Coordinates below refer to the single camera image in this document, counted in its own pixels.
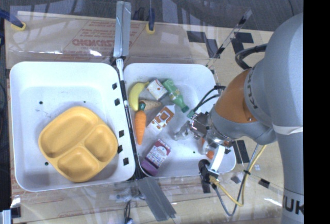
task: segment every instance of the black hole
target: black hole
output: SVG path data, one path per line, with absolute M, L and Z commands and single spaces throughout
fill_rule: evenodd
M 122 151 L 123 151 L 123 146 L 122 145 L 119 145 L 118 146 L 117 153 L 121 153 Z
M 125 158 L 123 161 L 124 161 L 124 165 L 128 165 L 129 164 L 128 158 Z

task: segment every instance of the yellow cable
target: yellow cable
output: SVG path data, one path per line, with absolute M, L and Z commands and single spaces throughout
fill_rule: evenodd
M 250 166 L 247 169 L 247 172 L 251 173 L 252 167 L 255 165 L 255 163 L 257 162 L 257 160 L 259 159 L 259 157 L 261 156 L 261 154 L 263 153 L 263 151 L 265 150 L 266 145 L 262 146 L 261 150 L 259 151 L 259 153 L 257 154 L 257 156 L 252 160 L 252 162 L 250 163 Z M 242 203 L 238 202 L 235 198 L 233 198 L 228 192 L 227 190 L 219 183 L 219 181 L 214 177 L 214 176 L 209 176 L 209 180 L 210 183 L 216 185 L 218 188 L 220 188 L 226 196 L 228 196 L 230 198 L 230 200 L 235 203 L 238 206 L 244 206 L 244 191 L 245 191 L 245 183 L 246 180 L 248 179 L 249 174 L 246 175 L 246 177 L 243 180 L 243 189 L 242 189 Z

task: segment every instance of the banana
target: banana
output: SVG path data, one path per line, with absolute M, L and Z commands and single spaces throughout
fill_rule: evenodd
M 142 83 L 142 82 L 138 82 L 136 84 L 133 85 L 132 89 L 129 92 L 128 95 L 128 102 L 130 107 L 134 110 L 134 111 L 138 111 L 139 110 L 139 95 L 142 92 L 142 90 L 149 84 L 149 81 Z

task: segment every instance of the toy carrot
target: toy carrot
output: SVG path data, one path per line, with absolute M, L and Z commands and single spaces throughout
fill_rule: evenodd
M 138 145 L 142 144 L 143 134 L 146 125 L 146 114 L 144 112 L 145 104 L 139 103 L 139 109 L 135 114 L 135 132 Z

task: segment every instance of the yellow clip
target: yellow clip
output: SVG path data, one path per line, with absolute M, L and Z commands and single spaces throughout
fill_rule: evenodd
M 22 21 L 21 21 L 21 23 L 23 24 L 23 27 L 21 27 L 21 28 L 18 27 L 18 26 L 16 26 L 16 25 L 14 25 L 14 24 L 11 24 L 11 27 L 12 27 L 13 29 L 23 31 L 23 30 L 25 30 L 25 28 L 26 28 L 26 24 L 25 24 L 24 22 L 22 22 Z
M 153 34 L 153 33 L 155 33 L 155 25 L 154 25 L 154 30 L 150 30 L 150 29 L 149 29 L 149 23 L 147 23 L 147 25 L 146 25 L 146 32 L 147 32 L 148 34 Z

